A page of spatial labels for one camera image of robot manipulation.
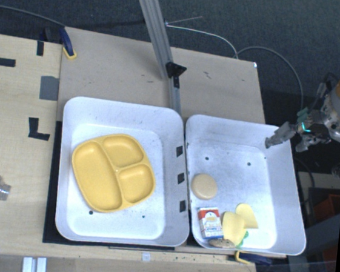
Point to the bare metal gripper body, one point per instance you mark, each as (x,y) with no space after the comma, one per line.
(337,130)

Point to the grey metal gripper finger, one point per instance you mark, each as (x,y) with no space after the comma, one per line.
(302,145)
(280,135)

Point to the white plastic tray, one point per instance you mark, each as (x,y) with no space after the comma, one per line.
(160,222)
(239,170)

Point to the yellow cheese slice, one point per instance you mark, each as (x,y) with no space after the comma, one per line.
(247,216)
(233,226)

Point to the beige round biscuit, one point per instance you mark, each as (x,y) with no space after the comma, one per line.
(204,186)

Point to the green lettuce leaf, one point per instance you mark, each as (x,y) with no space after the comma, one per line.
(244,236)

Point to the red and white carton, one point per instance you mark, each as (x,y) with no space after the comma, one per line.
(209,223)

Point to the brown cookie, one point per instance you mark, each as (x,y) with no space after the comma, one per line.
(221,243)

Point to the yellow divided plate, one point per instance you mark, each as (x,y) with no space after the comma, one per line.
(104,173)

